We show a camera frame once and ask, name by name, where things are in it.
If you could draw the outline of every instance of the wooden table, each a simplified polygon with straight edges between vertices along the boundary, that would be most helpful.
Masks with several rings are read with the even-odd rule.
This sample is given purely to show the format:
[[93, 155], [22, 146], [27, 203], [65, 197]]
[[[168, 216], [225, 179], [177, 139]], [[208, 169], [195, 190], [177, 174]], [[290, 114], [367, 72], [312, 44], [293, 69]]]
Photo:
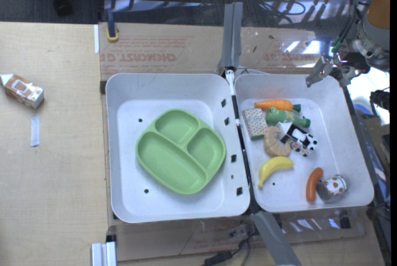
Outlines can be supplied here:
[[[104, 242], [108, 229], [94, 26], [3, 22], [0, 36], [0, 73], [45, 89], [37, 110], [0, 93], [0, 265], [90, 265], [90, 246]], [[37, 147], [30, 146], [32, 115], [40, 116]], [[302, 265], [384, 265], [372, 224], [362, 225], [362, 237], [292, 247]], [[139, 264], [201, 265], [208, 256]], [[225, 264], [240, 265], [243, 257]], [[274, 264], [266, 248], [251, 252], [247, 265], [258, 264]]]

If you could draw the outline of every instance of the toy carrot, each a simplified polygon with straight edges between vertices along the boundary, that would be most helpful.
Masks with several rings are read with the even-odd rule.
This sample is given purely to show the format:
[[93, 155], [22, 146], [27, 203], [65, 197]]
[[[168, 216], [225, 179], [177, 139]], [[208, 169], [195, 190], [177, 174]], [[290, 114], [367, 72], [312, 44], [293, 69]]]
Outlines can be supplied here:
[[275, 99], [275, 100], [263, 100], [256, 102], [255, 107], [260, 107], [262, 110], [267, 110], [269, 107], [275, 107], [278, 110], [296, 110], [300, 112], [300, 104], [293, 105], [289, 100]]

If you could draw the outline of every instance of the toy sausage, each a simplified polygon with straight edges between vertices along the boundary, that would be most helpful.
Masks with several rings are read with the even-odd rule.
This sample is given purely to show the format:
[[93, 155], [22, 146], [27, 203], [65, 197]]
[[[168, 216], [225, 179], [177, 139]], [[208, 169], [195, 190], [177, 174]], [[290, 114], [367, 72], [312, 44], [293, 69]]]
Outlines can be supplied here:
[[308, 202], [313, 202], [316, 199], [316, 184], [320, 177], [323, 175], [323, 169], [317, 167], [309, 175], [308, 182], [306, 184], [306, 199]]

